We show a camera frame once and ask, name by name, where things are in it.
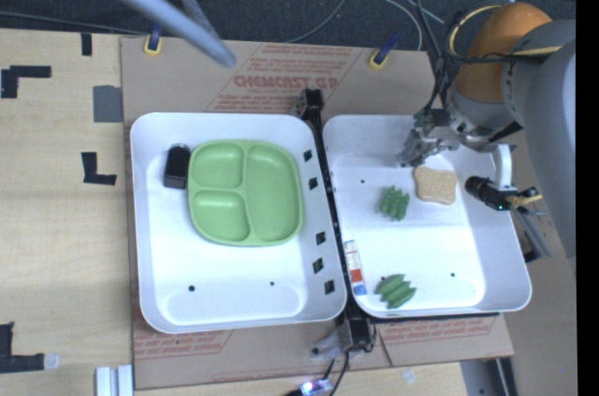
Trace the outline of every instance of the green vegetable toy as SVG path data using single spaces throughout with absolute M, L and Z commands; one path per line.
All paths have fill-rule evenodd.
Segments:
M 381 295 L 381 301 L 387 302 L 388 309 L 396 309 L 407 303 L 416 294 L 416 289 L 410 287 L 410 282 L 404 280 L 403 274 L 392 274 L 381 281 L 375 294 Z
M 410 195 L 404 194 L 401 189 L 396 190 L 395 185 L 385 190 L 381 197 L 379 209 L 382 214 L 400 221 L 405 217 L 405 211 L 410 202 Z

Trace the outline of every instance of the green divided plate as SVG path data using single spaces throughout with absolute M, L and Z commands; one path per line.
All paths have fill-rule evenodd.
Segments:
M 188 171 L 191 218 L 207 240 L 265 246 L 300 231 L 300 176 L 284 148 L 244 139 L 210 141 L 192 152 Z

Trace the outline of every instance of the black tape mark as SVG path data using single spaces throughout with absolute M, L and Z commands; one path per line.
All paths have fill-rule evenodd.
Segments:
M 44 355 L 13 356 L 12 327 L 14 323 L 0 325 L 0 373 L 21 373 L 44 369 Z
M 49 78 L 51 76 L 51 66 L 11 65 L 9 69 L 2 69 L 0 98 L 16 98 L 20 78 Z
M 83 182 L 95 184 L 116 184 L 116 175 L 99 175 L 97 174 L 97 153 L 81 152 L 81 160 L 83 161 Z
M 81 34 L 81 54 L 83 56 L 92 56 L 92 34 Z
M 49 78 L 52 76 L 51 66 L 11 65 L 9 70 L 19 78 Z
M 16 98 L 19 90 L 19 77 L 16 77 L 10 70 L 2 70 L 0 77 L 0 98 Z

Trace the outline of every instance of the gray tape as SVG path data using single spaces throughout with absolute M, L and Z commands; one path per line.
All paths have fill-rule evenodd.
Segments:
M 121 123 L 123 95 L 120 88 L 111 85 L 94 87 L 94 122 Z

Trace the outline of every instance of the wooden table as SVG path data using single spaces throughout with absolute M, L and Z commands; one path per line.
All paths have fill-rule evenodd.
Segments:
M 94 370 L 132 363 L 122 123 L 95 123 L 93 89 L 121 86 L 119 36 L 0 31 L 0 67 L 51 66 L 0 99 L 0 324 L 12 354 L 56 354 L 59 367 L 0 374 L 11 396 L 94 394 Z M 81 153 L 115 185 L 83 182 Z M 338 395 L 465 396 L 459 363 L 350 372 Z M 278 396 L 300 377 L 136 391 L 148 395 Z

